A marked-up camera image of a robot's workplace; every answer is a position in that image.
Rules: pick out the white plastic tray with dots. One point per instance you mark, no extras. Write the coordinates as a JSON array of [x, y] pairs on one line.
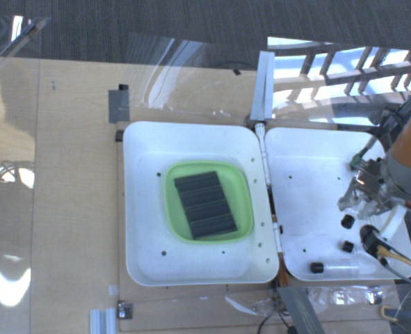
[[306, 207], [146, 200]]

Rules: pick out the black cylinder on white bracket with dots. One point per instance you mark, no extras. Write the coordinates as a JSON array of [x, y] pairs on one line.
[[371, 238]]

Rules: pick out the clear bottle with black cap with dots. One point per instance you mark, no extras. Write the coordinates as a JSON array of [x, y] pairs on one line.
[[347, 221], [347, 246], [317, 267]]

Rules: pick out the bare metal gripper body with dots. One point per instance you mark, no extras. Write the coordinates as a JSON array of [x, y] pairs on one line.
[[369, 176]]

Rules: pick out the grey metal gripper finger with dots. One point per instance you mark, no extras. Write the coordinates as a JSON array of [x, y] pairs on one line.
[[346, 197], [379, 208]]

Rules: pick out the black ribbed rectangular block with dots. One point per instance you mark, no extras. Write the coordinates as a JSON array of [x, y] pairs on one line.
[[206, 205]]

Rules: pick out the green square plate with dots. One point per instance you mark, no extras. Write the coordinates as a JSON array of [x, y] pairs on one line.
[[243, 200]]

